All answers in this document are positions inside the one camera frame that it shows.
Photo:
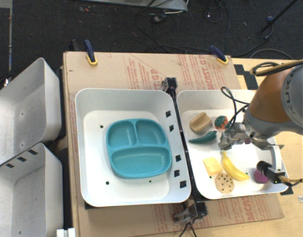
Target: wooden table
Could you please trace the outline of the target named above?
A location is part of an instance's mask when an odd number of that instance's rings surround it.
[[[261,62],[274,61],[277,63],[288,62],[287,60],[260,60],[260,59],[233,59],[233,64],[241,64],[244,69],[248,71],[252,66],[255,66]],[[66,71],[63,71],[65,98],[68,97],[68,85],[66,81]],[[243,76],[238,76],[240,86],[242,89],[247,89]],[[261,83],[263,77],[257,78],[258,84]],[[66,120],[70,120],[69,102],[65,100],[66,104]],[[67,122],[67,129],[71,129],[71,124]],[[303,178],[303,136],[291,133],[282,132],[275,137],[278,144],[285,145],[281,150],[282,159],[285,167],[291,178]],[[71,138],[67,138],[66,141],[68,148],[72,146]],[[72,218],[73,225],[77,230],[77,236],[79,237],[79,215],[78,215],[78,200],[75,187],[74,176],[74,162],[73,156],[69,155],[70,166],[70,185],[71,185],[71,204],[72,204]],[[261,222],[251,222],[238,225],[230,225],[223,227],[210,227],[196,229],[196,235],[198,237],[290,237],[290,236],[303,236],[303,184],[299,184],[293,187],[294,194],[280,195],[277,194],[280,201],[284,218],[277,220],[267,220]],[[180,232],[164,233],[149,235],[149,237],[177,237]],[[192,237],[191,230],[187,230],[183,236]]]

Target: white plastic container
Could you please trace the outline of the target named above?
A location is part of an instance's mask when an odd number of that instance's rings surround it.
[[[172,98],[159,90],[83,89],[75,100],[81,192],[95,207],[178,203],[191,185]],[[106,147],[109,125],[123,119],[151,119],[167,136],[172,165],[151,178],[125,179],[113,173]]]
[[[60,129],[59,79],[39,58],[0,90],[0,165]]]
[[[254,93],[250,90],[232,90],[234,98],[250,103]],[[220,90],[186,90],[177,96],[177,104],[181,117],[182,128],[186,140],[189,156],[191,159],[192,170],[198,191],[206,198],[233,198],[242,196],[252,196],[270,193],[279,193],[287,190],[284,184],[259,184],[254,180],[254,171],[257,163],[264,160],[272,164],[273,155],[270,150],[261,150],[253,144],[234,145],[232,149],[227,150],[227,155],[232,159],[234,165],[248,173],[250,176],[247,181],[234,180],[235,188],[232,193],[222,194],[215,185],[214,175],[209,177],[203,159],[215,157],[222,163],[222,153],[218,148],[220,142],[221,130],[214,127],[215,119],[218,116],[227,116],[228,120],[234,115],[234,106],[231,99],[227,98]],[[237,103],[237,109],[243,104]],[[190,121],[199,113],[205,112],[211,119],[212,125],[207,127],[203,134],[195,134],[190,128]],[[242,122],[243,114],[237,116],[236,122]],[[209,131],[216,130],[216,141],[208,144],[192,144],[188,140],[202,137]],[[275,139],[269,139],[271,144],[276,144]],[[286,172],[284,163],[282,162],[281,170]]]
[[[0,166],[0,237],[54,237],[63,228],[61,162],[43,144]]]

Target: cardboard sheet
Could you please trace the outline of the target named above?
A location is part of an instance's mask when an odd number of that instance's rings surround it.
[[[166,77],[177,79],[179,91],[220,89],[222,86],[240,89],[232,60],[230,58],[225,66],[212,55],[95,53],[95,56],[98,65],[91,66],[85,52],[64,53],[71,122],[67,132],[72,140],[69,154],[74,161],[70,166],[74,166],[78,212],[75,218],[79,221],[77,234],[81,237],[133,237],[181,231],[184,226],[173,220],[174,215],[183,211],[181,204],[86,209],[80,188],[75,96],[83,88],[159,89]],[[276,194],[209,200],[206,205],[208,216],[197,220],[194,228],[284,217]]]

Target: yellow banana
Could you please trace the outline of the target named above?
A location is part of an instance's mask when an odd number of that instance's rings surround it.
[[[236,166],[226,155],[226,151],[222,152],[222,156],[222,166],[233,179],[238,181],[246,181],[249,179],[249,175],[236,168]]]

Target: green cucumber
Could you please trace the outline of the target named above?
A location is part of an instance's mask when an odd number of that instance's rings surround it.
[[[203,137],[189,140],[189,142],[194,144],[205,144],[216,139],[216,133],[217,131],[210,131],[208,134],[204,135]]]

